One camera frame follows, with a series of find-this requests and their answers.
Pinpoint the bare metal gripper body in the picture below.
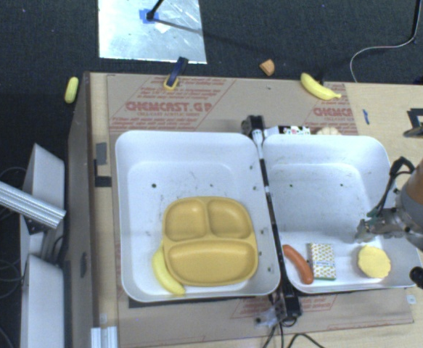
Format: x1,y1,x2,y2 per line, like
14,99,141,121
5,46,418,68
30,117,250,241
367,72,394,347
374,207,423,255

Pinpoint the yellow round biscuit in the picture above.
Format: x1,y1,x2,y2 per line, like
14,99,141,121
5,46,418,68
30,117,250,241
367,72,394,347
357,244,392,279

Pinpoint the white plastic tray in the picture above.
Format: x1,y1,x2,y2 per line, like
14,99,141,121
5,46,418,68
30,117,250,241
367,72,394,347
114,130,282,303
261,133,421,294

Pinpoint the orange sausage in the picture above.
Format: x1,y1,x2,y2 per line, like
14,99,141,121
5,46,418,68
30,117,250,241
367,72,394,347
282,244,315,286

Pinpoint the thin black and white rod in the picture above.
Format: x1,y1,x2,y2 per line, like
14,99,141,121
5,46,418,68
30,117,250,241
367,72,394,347
252,128,289,297

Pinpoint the beige bread roll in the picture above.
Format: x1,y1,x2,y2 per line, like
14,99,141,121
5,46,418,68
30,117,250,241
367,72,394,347
316,125,343,136

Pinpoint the white printed small carton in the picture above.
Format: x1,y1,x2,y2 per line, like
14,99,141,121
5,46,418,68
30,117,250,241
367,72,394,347
277,125,311,136

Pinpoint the yellow banana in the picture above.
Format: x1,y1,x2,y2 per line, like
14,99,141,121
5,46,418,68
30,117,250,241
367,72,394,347
300,72,342,102
151,247,187,297

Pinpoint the yellow divided plate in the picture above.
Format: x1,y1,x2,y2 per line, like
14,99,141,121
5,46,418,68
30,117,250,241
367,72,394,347
161,196,260,288

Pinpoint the orange-brown bread slice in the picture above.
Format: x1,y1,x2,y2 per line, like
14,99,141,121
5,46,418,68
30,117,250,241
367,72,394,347
258,59,276,76

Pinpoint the brown cardboard board red print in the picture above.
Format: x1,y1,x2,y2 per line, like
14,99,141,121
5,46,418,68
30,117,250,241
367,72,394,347
105,73,415,344

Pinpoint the yellow oblong toy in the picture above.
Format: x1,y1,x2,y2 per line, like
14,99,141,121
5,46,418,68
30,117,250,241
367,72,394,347
64,76,80,104

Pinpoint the black block with thin wires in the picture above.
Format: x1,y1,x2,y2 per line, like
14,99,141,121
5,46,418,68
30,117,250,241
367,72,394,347
268,291,303,323
241,115,268,136

